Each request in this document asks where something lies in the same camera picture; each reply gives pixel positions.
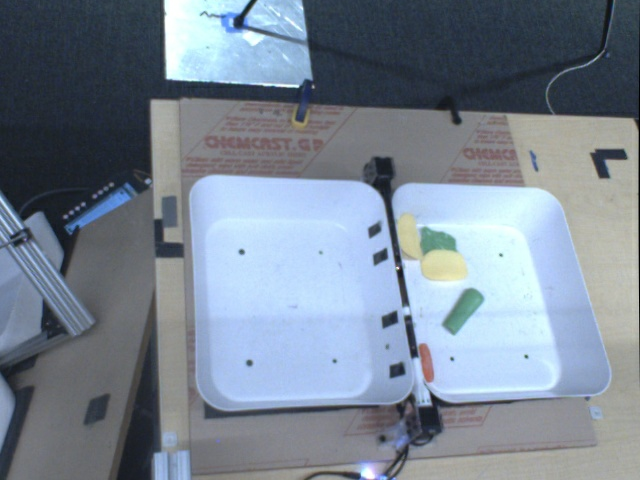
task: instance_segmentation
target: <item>metal plate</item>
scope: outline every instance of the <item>metal plate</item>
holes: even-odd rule
[[[249,0],[164,0],[169,80],[298,87],[312,80],[302,0],[258,0],[245,28],[225,27]]]

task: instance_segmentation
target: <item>brown cardboard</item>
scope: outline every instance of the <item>brown cardboard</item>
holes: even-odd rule
[[[194,474],[388,460],[378,436],[394,407],[218,414],[205,417],[194,381],[188,194],[213,173],[358,179],[372,156],[392,156],[397,187],[410,181],[522,185],[506,117],[468,113],[313,106],[294,130],[293,106],[184,100],[180,104],[190,448]],[[445,431],[412,457],[473,455],[596,444],[582,399],[447,407]]]

